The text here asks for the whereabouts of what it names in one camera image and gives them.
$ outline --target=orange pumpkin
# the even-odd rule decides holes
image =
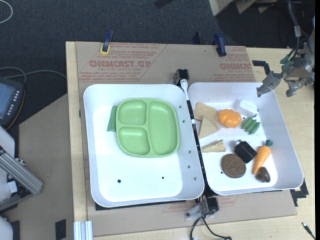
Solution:
[[[226,127],[236,128],[241,123],[241,114],[232,109],[223,109],[218,113],[218,120]]]

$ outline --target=black pen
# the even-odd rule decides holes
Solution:
[[[306,223],[302,222],[303,227],[305,228],[305,230],[313,237],[313,239],[316,239],[316,237],[314,236],[314,234],[312,234],[310,228],[307,226]]]

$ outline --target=toy bread slice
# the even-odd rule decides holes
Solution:
[[[202,152],[224,152],[226,150],[226,146],[222,139],[201,148]]]
[[[210,119],[206,117],[203,117],[202,123],[200,126],[200,131],[199,131],[199,139],[202,139],[210,134],[213,134],[219,129],[220,128],[214,122],[212,122]]]
[[[203,102],[198,102],[195,105],[193,114],[194,114],[195,120],[202,121],[203,117],[206,117],[212,123],[216,123],[218,111],[212,106],[208,106]]]

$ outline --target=wooden table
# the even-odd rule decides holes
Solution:
[[[288,54],[287,49],[247,48],[249,59],[266,61],[271,70],[281,71],[279,61]],[[68,78],[68,104],[70,119],[71,166],[73,189],[73,212],[76,222],[88,220],[86,206],[86,190],[84,161],[82,150],[82,131],[79,118],[79,90],[77,77],[76,43],[66,43],[66,62]],[[265,78],[262,67],[253,67],[257,82]],[[297,215],[288,217],[249,220],[241,222],[211,225],[212,230],[223,236],[231,236],[233,240],[287,240],[312,239],[303,228],[305,222],[312,232],[316,232],[315,215],[315,91],[312,86],[303,87],[297,95],[286,97],[288,85],[283,81],[274,91],[276,93],[285,123],[287,125],[294,149],[297,153],[309,195],[298,200]],[[189,227],[117,234],[95,237],[95,240],[188,240]],[[193,232],[194,237],[201,240],[215,239],[203,225]]]

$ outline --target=orange carrot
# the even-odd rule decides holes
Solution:
[[[252,171],[253,174],[258,173],[258,171],[260,170],[264,162],[269,157],[271,153],[270,146],[272,144],[273,144],[272,141],[267,139],[267,141],[265,142],[265,145],[259,149],[258,154],[255,157],[255,162],[254,162],[253,171]]]

